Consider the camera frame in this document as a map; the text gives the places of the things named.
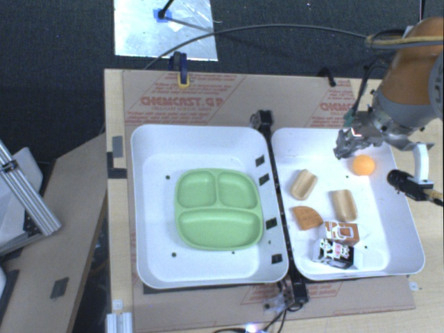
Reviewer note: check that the white carton with cow print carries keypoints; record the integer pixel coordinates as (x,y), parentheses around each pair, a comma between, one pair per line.
(334,253)

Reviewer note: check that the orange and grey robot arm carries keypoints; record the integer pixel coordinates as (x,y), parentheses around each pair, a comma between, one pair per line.
(409,71)

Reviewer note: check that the brown cardboard board red print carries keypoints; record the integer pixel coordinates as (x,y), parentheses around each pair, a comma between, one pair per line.
(215,106)

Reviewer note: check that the tan toy bread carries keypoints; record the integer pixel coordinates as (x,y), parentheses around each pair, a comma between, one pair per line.
(344,205)
(303,185)

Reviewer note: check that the black cylinder on white bracket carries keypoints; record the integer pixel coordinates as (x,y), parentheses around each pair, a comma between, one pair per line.
(406,183)

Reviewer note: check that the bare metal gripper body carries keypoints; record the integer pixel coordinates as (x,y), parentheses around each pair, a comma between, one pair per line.
(376,130)

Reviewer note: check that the green divided plate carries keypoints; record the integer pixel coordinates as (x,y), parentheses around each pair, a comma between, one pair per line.
(218,220)

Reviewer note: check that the orange toy biscuit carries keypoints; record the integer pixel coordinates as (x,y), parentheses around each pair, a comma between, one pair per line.
(306,218)

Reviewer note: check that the orange and white carton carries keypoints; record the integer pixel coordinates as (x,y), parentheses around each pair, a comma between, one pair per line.
(343,232)

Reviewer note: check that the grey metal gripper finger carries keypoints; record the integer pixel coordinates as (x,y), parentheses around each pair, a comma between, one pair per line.
(360,143)
(343,147)

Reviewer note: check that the orange ball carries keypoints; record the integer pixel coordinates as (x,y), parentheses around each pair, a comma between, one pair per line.
(364,165)

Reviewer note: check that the white plastic tray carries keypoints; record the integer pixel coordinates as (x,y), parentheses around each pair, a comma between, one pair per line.
(156,206)
(378,220)

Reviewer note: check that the thin black rod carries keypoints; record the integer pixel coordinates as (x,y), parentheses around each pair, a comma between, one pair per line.
(277,186)

